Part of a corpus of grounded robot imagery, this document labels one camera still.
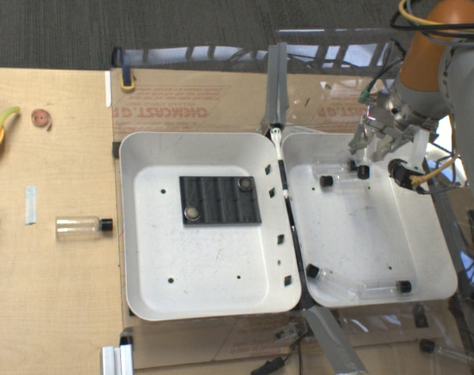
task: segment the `metal bracket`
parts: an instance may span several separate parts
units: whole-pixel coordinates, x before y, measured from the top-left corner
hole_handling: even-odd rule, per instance
[[[271,125],[283,128],[287,123],[287,43],[271,45],[268,49],[268,80],[266,88],[266,112],[262,120],[265,134]]]
[[[328,308],[311,307],[305,311],[305,318],[336,375],[367,372]]]

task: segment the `plastic lid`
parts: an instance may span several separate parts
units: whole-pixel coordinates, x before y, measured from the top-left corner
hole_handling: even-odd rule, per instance
[[[370,167],[369,166],[359,166],[358,167],[358,178],[359,179],[369,179],[370,178]]]
[[[419,342],[421,352],[432,353],[434,352],[436,346],[437,344],[434,341],[431,341],[430,339],[421,339],[421,341]]]
[[[99,220],[99,229],[103,231],[113,230],[113,220],[111,218]]]
[[[399,280],[397,287],[400,293],[410,293],[412,291],[412,282],[410,280]]]

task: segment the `transparent plastic part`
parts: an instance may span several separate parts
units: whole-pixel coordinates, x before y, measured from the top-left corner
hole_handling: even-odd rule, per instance
[[[56,239],[59,241],[99,239],[112,230],[112,220],[97,216],[60,216],[56,218]]]
[[[474,354],[458,346],[450,346],[429,339],[422,339],[419,342],[419,347],[422,352],[431,355],[439,355],[446,359],[452,359],[467,364],[469,367],[474,367]]]
[[[356,280],[336,273],[328,268],[320,269],[316,280],[326,293],[339,295],[354,300],[370,300],[376,298],[390,298],[412,293],[410,280]]]

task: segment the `small plastic piece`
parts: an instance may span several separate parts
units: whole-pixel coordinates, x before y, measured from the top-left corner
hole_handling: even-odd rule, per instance
[[[310,278],[316,278],[320,272],[320,268],[313,264],[308,264],[306,267],[306,276]]]
[[[359,166],[358,167],[358,179],[369,179],[370,178],[370,167],[369,166]]]
[[[112,219],[97,216],[60,216],[56,218],[56,238],[59,241],[98,239],[113,230]]]
[[[320,177],[320,186],[322,188],[330,188],[333,185],[333,178],[330,175],[322,175]]]

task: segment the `wooden table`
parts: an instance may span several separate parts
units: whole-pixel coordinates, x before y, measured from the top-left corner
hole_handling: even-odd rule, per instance
[[[0,113],[9,117],[0,148],[0,374],[100,374],[103,346],[122,331],[117,234],[57,242],[57,216],[117,219],[112,115],[105,74],[0,69]],[[32,125],[47,109],[52,128]],[[25,188],[37,188],[37,221],[25,224]],[[458,332],[451,316],[444,324]],[[372,374],[470,373],[416,351],[415,342],[357,348]],[[264,359],[138,371],[151,374],[246,374]],[[324,355],[304,357],[305,374],[332,373]],[[298,373],[295,355],[278,374]]]

